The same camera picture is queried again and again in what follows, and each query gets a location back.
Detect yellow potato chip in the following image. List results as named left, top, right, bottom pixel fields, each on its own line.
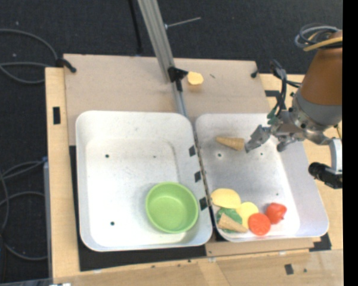
left=187, top=71, right=205, bottom=86
left=210, top=188, right=242, bottom=210

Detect green bowl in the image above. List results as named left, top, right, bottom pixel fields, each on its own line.
left=144, top=182, right=200, bottom=235

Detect yellow round toy slice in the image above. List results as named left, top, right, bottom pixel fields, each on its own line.
left=236, top=201, right=260, bottom=222

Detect orange round toy slice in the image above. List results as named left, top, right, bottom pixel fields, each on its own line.
left=247, top=212, right=272, bottom=237

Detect white plastic tray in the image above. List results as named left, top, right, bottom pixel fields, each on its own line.
left=194, top=113, right=330, bottom=243
left=75, top=110, right=214, bottom=253

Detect brown cardboard board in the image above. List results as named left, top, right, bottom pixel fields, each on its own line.
left=62, top=53, right=317, bottom=257

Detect tan ice cream cone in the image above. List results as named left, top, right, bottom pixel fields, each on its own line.
left=217, top=213, right=249, bottom=234
left=215, top=136, right=246, bottom=152

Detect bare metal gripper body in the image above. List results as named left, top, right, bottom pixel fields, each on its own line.
left=269, top=106, right=332, bottom=145

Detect green toy lettuce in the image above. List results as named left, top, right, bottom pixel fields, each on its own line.
left=215, top=207, right=243, bottom=235

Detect black cylinder on white bracket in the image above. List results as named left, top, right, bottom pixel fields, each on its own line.
left=308, top=138, right=343, bottom=189

